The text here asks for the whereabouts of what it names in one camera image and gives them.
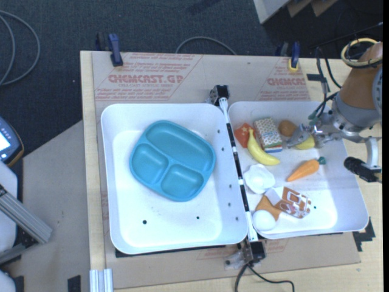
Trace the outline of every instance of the toy food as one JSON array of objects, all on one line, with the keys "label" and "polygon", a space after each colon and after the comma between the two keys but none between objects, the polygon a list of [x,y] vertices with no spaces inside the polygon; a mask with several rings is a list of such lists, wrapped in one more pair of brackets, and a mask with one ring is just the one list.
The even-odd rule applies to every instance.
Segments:
[{"label": "toy food", "polygon": [[289,120],[282,120],[278,125],[281,135],[286,137],[291,137],[296,129],[297,126]]},{"label": "toy food", "polygon": [[277,148],[278,151],[282,150],[282,138],[272,118],[258,119],[254,121],[253,125],[256,136],[264,151],[271,148],[272,150],[274,148]]},{"label": "toy food", "polygon": [[271,231],[276,225],[273,215],[266,210],[255,211],[253,214],[253,226],[258,231]]},{"label": "toy food", "polygon": [[318,160],[310,159],[305,161],[293,171],[293,173],[286,179],[288,182],[295,181],[296,179],[303,178],[318,171],[320,164],[325,164],[324,157],[320,157]]},{"label": "toy food", "polygon": [[266,153],[260,145],[256,142],[254,137],[254,130],[249,128],[249,141],[247,142],[247,149],[255,160],[264,165],[276,165],[280,160],[275,156]]},{"label": "toy food", "polygon": [[312,201],[288,187],[270,188],[265,196],[274,207],[294,217],[303,218],[311,212]]},{"label": "toy food", "polygon": [[[280,134],[286,137],[291,137],[296,129],[297,126],[289,120],[282,120],[278,125]],[[309,135],[309,137],[304,142],[297,144],[295,147],[301,150],[314,148],[315,139],[312,135]]]},{"label": "toy food", "polygon": [[302,143],[299,143],[295,146],[298,149],[305,150],[305,149],[311,149],[315,147],[315,139],[310,134],[309,137]]},{"label": "toy food", "polygon": [[265,195],[262,196],[261,201],[257,204],[255,210],[256,211],[259,211],[259,210],[268,211],[268,213],[273,215],[275,221],[278,221],[278,217],[280,216],[280,214],[282,212],[280,209],[273,207],[273,205],[270,203],[269,199]]},{"label": "toy food", "polygon": [[244,123],[233,132],[233,135],[243,148],[247,148],[247,142],[249,141],[249,128],[252,129],[248,123]]},{"label": "toy food", "polygon": [[275,184],[274,175],[262,164],[253,164],[243,173],[244,182],[255,193],[264,193]]}]

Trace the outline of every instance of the carrot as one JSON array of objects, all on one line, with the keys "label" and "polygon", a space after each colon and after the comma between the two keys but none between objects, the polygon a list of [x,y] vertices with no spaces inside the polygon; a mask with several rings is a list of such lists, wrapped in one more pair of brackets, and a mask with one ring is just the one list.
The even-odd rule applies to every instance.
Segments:
[{"label": "carrot", "polygon": [[287,178],[286,181],[291,182],[295,181],[296,179],[311,175],[318,171],[320,164],[325,164],[324,157],[320,157],[319,159],[310,159],[297,167],[297,169],[294,170],[294,172]]}]

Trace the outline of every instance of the white tray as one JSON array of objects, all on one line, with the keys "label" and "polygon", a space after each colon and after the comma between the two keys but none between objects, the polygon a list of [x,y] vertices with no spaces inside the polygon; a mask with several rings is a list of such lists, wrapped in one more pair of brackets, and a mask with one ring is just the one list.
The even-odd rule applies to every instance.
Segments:
[{"label": "white tray", "polygon": [[[170,120],[203,137],[216,153],[215,169],[201,193],[169,200],[139,183],[129,157],[143,131]],[[199,104],[115,104],[101,116],[108,185],[109,226],[125,254],[239,243],[248,227],[225,118]]]},{"label": "white tray", "polygon": [[[296,125],[308,124],[308,116],[317,106],[317,102],[237,102],[230,107],[229,116],[233,130],[244,122],[252,126],[254,120],[265,117],[273,118],[277,126],[283,119]],[[239,142],[236,142],[236,147],[244,173],[257,162]],[[286,186],[308,196],[312,200],[312,211],[302,219],[282,212],[274,229],[260,232],[263,237],[277,239],[358,231],[367,225],[368,213],[356,177],[343,166],[348,156],[343,141],[328,142],[320,149],[284,148],[273,155],[281,161],[278,165],[267,167],[275,177],[275,187]],[[317,173],[286,182],[299,163],[319,156],[325,157],[326,164],[321,165]],[[254,194],[247,187],[246,194],[253,211],[262,195]]]}]

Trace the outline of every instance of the blue clamp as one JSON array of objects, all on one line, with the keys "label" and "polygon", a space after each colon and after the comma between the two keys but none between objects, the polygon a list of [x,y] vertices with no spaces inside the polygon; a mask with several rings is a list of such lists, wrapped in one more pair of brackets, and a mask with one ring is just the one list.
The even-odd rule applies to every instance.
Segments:
[{"label": "blue clamp", "polygon": [[292,46],[292,57],[289,59],[287,68],[291,72],[295,72],[298,69],[298,58],[300,56],[300,43],[296,41]]},{"label": "blue clamp", "polygon": [[287,47],[289,44],[287,42],[281,43],[275,50],[274,56],[286,56]]},{"label": "blue clamp", "polygon": [[112,65],[123,66],[122,56],[120,55],[119,38],[116,33],[110,33],[108,35],[108,47],[112,51],[111,61]]},{"label": "blue clamp", "polygon": [[98,32],[95,39],[96,51],[109,51],[106,45],[104,33]]}]

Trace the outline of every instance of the monitor screen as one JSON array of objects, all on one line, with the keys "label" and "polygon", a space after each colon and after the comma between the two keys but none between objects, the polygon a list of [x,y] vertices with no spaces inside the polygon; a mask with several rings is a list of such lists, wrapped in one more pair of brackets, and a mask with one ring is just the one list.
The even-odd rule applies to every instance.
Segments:
[{"label": "monitor screen", "polygon": [[11,146],[10,142],[5,138],[3,134],[0,133],[0,151]]}]

